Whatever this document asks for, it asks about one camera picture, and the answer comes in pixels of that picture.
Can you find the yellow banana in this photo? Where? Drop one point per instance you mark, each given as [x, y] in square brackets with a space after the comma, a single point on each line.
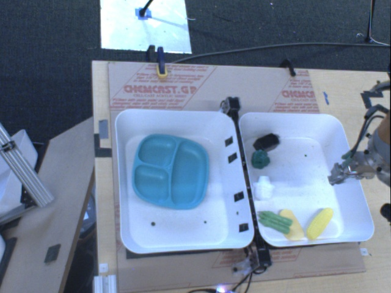
[295, 229]

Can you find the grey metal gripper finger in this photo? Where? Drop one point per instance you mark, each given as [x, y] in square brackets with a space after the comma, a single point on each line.
[332, 179]
[338, 168]

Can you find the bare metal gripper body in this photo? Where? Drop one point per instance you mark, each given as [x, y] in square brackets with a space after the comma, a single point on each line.
[371, 163]

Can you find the green broccoli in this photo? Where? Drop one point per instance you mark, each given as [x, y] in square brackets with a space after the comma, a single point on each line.
[260, 159]

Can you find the white plastic tray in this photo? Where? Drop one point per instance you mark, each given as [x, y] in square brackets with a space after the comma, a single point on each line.
[305, 179]
[177, 224]

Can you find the green asparagus bundle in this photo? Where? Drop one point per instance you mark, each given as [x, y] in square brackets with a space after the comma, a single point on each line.
[275, 221]

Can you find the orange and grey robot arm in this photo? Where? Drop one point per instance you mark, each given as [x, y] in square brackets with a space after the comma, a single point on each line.
[384, 133]

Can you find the black rounded block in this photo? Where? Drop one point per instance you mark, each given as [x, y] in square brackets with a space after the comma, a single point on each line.
[266, 142]

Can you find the white plastic bottle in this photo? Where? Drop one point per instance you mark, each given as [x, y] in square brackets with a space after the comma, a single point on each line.
[263, 188]

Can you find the yellow corn cob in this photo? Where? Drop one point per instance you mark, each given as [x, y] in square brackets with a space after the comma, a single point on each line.
[319, 223]

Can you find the brown cardboard board red print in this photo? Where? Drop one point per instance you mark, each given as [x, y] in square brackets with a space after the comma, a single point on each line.
[189, 90]

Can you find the blue divided plate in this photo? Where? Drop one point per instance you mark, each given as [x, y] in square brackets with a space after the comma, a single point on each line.
[171, 171]

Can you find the thin black and white rod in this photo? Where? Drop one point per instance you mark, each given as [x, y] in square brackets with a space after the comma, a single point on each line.
[244, 163]

